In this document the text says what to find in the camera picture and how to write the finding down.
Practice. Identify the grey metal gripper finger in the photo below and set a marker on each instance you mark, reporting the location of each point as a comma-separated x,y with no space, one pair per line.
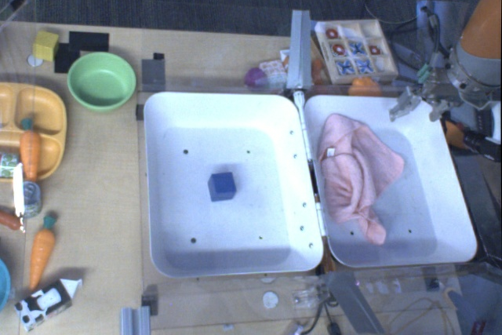
404,104
438,111

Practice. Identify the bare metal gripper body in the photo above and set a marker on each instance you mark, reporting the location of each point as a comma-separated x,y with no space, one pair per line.
445,88

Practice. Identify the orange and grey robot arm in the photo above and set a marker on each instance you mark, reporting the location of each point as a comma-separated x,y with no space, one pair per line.
483,27

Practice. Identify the orange rounded toy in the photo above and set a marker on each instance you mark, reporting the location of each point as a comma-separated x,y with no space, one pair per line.
455,134

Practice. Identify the orange toy fruit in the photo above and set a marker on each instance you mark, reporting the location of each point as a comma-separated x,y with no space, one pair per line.
364,87

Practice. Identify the white plastic tray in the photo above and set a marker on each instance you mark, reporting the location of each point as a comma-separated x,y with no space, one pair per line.
235,129
427,176

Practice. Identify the wooden tic-tac-toe box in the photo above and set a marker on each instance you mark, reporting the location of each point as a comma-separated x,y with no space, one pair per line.
355,51

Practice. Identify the pink cloth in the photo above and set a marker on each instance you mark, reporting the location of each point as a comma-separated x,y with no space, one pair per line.
353,168

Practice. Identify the orange toy food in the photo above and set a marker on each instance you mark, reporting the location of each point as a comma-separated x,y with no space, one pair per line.
317,71

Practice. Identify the red and white packet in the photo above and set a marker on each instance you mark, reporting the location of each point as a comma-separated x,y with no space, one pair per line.
274,72

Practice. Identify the purple grapes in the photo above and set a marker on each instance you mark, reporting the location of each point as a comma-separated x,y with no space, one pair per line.
255,77

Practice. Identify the blue cube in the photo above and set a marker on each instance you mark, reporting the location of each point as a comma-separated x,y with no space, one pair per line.
222,187

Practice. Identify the green bowl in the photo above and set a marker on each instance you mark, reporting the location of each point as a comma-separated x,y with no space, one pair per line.
101,80

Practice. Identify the pale wood board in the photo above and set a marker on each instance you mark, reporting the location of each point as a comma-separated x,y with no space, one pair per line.
102,176

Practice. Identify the orange divided plate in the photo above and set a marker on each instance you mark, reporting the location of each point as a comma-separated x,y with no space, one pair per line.
47,110

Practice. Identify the yellow cube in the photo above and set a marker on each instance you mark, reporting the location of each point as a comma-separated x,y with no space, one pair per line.
45,46

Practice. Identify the orange carrot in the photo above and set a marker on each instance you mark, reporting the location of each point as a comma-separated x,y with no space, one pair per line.
30,153
41,251

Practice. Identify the clear plastic cup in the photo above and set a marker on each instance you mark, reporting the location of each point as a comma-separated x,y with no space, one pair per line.
33,200

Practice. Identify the green and white packet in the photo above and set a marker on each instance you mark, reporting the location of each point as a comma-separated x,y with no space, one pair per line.
7,165

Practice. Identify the cow print milk carton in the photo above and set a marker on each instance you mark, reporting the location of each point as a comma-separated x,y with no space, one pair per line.
45,304

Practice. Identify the red sausage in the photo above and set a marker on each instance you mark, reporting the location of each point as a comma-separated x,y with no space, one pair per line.
8,219

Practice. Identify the blue plate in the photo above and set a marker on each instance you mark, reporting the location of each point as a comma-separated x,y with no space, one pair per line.
4,284

